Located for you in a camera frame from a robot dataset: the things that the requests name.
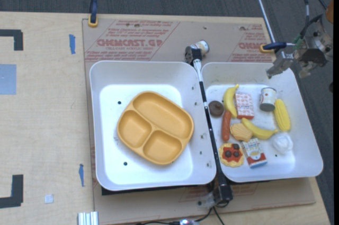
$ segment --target yellow plate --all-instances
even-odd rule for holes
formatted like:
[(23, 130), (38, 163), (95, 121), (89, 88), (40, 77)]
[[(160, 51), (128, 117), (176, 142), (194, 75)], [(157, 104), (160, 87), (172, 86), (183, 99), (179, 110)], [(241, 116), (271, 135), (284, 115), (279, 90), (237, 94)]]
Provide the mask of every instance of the yellow plate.
[(135, 96), (117, 125), (118, 136), (127, 147), (159, 165), (167, 165), (181, 154), (193, 129), (187, 111), (151, 91)]

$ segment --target table top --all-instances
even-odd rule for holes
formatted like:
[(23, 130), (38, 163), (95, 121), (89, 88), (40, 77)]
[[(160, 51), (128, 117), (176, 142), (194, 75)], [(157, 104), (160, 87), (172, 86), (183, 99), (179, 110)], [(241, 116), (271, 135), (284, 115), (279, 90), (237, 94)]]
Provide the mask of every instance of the table top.
[[(166, 19), (220, 23), (246, 17), (102, 14), (116, 19)], [(4, 224), (76, 224), (94, 211), (82, 20), (88, 14), (0, 12), (0, 29), (23, 32), (23, 51), (0, 37), (0, 66), (16, 65), (15, 94), (0, 94), (0, 198), (11, 196), (12, 175), (23, 175), (23, 203), (0, 209)], [(76, 41), (71, 53), (69, 35)], [(83, 182), (79, 169), (83, 169)], [(225, 223), (329, 224), (315, 178), (315, 203), (220, 214)], [(46, 195), (53, 203), (46, 203)], [(201, 224), (217, 225), (211, 213)]]

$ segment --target small carton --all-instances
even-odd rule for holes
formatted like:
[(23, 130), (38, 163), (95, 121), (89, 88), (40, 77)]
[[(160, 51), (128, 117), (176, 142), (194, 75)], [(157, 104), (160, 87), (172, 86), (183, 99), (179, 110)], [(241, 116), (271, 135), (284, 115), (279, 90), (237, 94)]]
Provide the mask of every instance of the small carton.
[(258, 138), (241, 142), (244, 155), (250, 168), (262, 166), (267, 163), (266, 156), (260, 147)]
[(249, 120), (254, 117), (253, 101), (249, 93), (234, 94), (234, 105), (237, 109), (237, 118), (247, 118)]

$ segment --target corn cob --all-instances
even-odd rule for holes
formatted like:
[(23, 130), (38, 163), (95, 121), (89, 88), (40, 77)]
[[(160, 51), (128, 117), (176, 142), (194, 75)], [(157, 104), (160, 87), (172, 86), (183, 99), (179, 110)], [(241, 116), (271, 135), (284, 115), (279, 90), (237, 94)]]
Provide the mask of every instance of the corn cob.
[(281, 131), (289, 131), (291, 128), (290, 118), (282, 99), (275, 100), (275, 120)]

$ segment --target banana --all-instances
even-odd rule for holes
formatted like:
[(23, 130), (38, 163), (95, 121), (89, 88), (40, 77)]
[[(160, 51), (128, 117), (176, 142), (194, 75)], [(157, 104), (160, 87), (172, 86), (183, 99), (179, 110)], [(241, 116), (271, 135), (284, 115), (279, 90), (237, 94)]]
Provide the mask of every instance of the banana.
[(237, 110), (235, 109), (234, 106), (234, 101), (233, 101), (233, 97), (235, 94), (236, 89), (239, 88), (239, 84), (236, 84), (233, 87), (229, 87), (225, 93), (224, 93), (224, 97), (223, 97), (223, 101), (224, 101), (224, 107), (226, 110), (228, 110), (229, 112), (231, 112), (232, 117), (236, 117), (237, 116)]
[(245, 127), (250, 129), (253, 132), (253, 135), (259, 139), (268, 139), (274, 133), (277, 133), (277, 129), (269, 130), (269, 129), (262, 129), (256, 125), (254, 125), (250, 120), (246, 118), (242, 118), (242, 123)]

